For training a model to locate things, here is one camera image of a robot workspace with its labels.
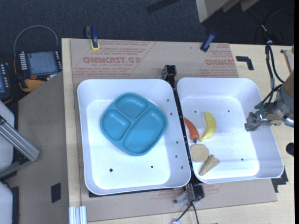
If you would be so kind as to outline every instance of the blue plate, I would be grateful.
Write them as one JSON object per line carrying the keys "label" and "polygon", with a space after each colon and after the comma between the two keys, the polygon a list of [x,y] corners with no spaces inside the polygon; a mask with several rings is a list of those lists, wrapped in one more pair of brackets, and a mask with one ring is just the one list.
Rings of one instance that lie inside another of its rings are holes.
{"label": "blue plate", "polygon": [[150,151],[167,128],[165,114],[135,93],[119,96],[100,120],[104,135],[124,152],[141,156]]}

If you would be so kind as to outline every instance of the toy banana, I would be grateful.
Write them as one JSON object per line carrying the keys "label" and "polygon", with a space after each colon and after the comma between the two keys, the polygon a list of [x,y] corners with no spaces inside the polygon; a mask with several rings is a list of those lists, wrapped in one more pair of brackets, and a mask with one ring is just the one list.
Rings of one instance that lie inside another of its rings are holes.
{"label": "toy banana", "polygon": [[206,130],[200,141],[211,138],[216,130],[216,120],[210,112],[205,112],[205,119]]}

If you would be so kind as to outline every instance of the toy carrot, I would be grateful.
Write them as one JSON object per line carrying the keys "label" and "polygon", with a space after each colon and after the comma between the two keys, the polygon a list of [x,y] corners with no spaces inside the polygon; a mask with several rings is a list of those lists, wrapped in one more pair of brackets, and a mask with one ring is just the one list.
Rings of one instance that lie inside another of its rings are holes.
{"label": "toy carrot", "polygon": [[197,140],[199,139],[197,128],[188,119],[184,118],[184,121],[188,127],[190,139],[196,144]]}

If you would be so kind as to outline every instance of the cable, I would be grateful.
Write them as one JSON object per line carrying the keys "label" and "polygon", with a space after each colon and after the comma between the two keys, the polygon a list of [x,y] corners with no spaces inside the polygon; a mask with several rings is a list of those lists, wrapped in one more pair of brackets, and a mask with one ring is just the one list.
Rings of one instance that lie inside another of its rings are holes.
{"label": "cable", "polygon": [[59,41],[58,41],[58,37],[57,37],[56,33],[55,33],[51,28],[46,27],[46,26],[43,26],[43,25],[34,25],[34,26],[30,26],[30,27],[25,28],[24,30],[22,30],[22,31],[18,34],[17,38],[16,38],[15,41],[14,41],[14,56],[16,55],[15,47],[16,47],[16,44],[17,44],[18,39],[20,38],[20,36],[21,36],[24,32],[26,32],[26,31],[28,31],[28,30],[30,30],[30,29],[32,29],[32,28],[45,28],[45,29],[48,29],[51,33],[54,34],[54,36],[55,36],[55,38],[56,38],[56,46],[58,46],[58,43],[59,43]]}
{"label": "cable", "polygon": [[256,31],[255,31],[255,34],[254,34],[254,44],[256,44],[256,39],[257,39],[257,33],[259,32],[259,30],[260,29],[262,29],[262,31],[264,32],[264,33],[266,33],[267,34],[267,30],[265,30],[264,28],[265,28],[265,23],[266,22],[268,22],[279,34],[280,34],[280,36],[281,36],[281,40],[279,41],[278,39],[276,39],[277,41],[277,43],[278,44],[283,44],[283,42],[284,42],[284,35],[283,35],[283,33],[269,20],[269,18],[271,18],[271,17],[273,17],[274,15],[276,15],[276,14],[278,14],[279,12],[284,12],[285,14],[287,14],[288,16],[290,16],[290,17],[292,17],[292,18],[294,18],[294,16],[291,14],[291,13],[289,13],[289,12],[287,12],[284,8],[275,8],[275,9],[272,9],[271,11],[269,11],[267,14],[266,14],[266,16],[264,17],[255,7],[252,7],[252,9],[258,14],[258,15],[260,15],[262,18],[263,18],[263,20],[261,21],[261,22],[259,22],[258,21],[258,19],[257,18],[255,18],[255,16],[248,10],[247,11],[247,13],[254,19],[254,20],[256,20],[257,22],[258,22],[258,27],[257,27],[257,29],[256,29]]}
{"label": "cable", "polygon": [[172,223],[177,223],[178,220],[182,218],[182,216],[189,210],[189,208],[190,208],[191,206],[194,208],[194,212],[195,212],[195,216],[196,216],[196,222],[197,222],[197,224],[199,224],[199,220],[198,220],[198,216],[197,216],[197,212],[196,212],[195,206],[194,206],[194,204],[193,204],[193,200],[190,202],[190,204],[189,204],[189,206],[186,208],[186,210],[179,216],[179,218],[176,219],[176,220],[175,220],[174,222],[172,222]]}
{"label": "cable", "polygon": [[274,74],[275,74],[276,78],[281,83],[284,83],[284,81],[279,77],[278,73],[276,72],[276,68],[275,68],[275,64],[274,64],[274,55],[273,55],[273,51],[272,51],[272,48],[271,48],[270,45],[269,45],[269,52],[270,52],[270,56],[271,56],[271,62],[272,62],[272,67],[273,67]]}
{"label": "cable", "polygon": [[270,51],[270,43],[268,42],[267,45],[266,45],[266,63],[267,63],[267,67],[268,67],[270,78],[273,79],[274,76],[273,76],[271,65],[270,65],[269,51]]}
{"label": "cable", "polygon": [[276,86],[274,89],[272,89],[270,91],[270,93],[263,99],[262,104],[264,104],[269,97],[270,97],[270,99],[269,99],[268,103],[270,103],[273,98],[273,93],[276,92],[281,86],[282,86],[282,84],[280,84],[280,85]]}
{"label": "cable", "polygon": [[267,108],[267,106],[270,104],[270,102],[272,101],[273,98],[273,93],[274,93],[274,89],[271,90],[271,92],[269,93],[269,101],[266,103],[266,105],[264,105],[264,108]]}
{"label": "cable", "polygon": [[196,212],[196,209],[195,209],[195,206],[194,206],[193,202],[191,202],[191,205],[192,205],[192,207],[193,207],[193,209],[194,209],[194,212],[195,212],[196,222],[197,222],[197,224],[199,224],[199,220],[198,220],[197,212]]}
{"label": "cable", "polygon": [[186,208],[186,210],[179,216],[177,220],[174,221],[176,223],[179,219],[182,218],[182,216],[189,210],[189,208],[192,206],[193,200],[190,202],[190,205]]}

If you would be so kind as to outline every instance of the floor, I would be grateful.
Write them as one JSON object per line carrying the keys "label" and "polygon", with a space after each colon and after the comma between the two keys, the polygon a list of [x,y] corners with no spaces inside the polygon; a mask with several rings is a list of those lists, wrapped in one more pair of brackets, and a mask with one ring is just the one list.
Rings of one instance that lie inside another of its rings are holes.
{"label": "floor", "polygon": [[[203,42],[211,31],[214,42],[265,44],[262,25],[277,45],[294,44],[294,1],[260,0],[243,12],[237,4],[200,22],[196,0],[0,0],[0,56],[13,64],[14,50],[42,50],[61,38],[84,38],[86,25],[100,39]],[[26,94],[17,92],[13,106]]]}

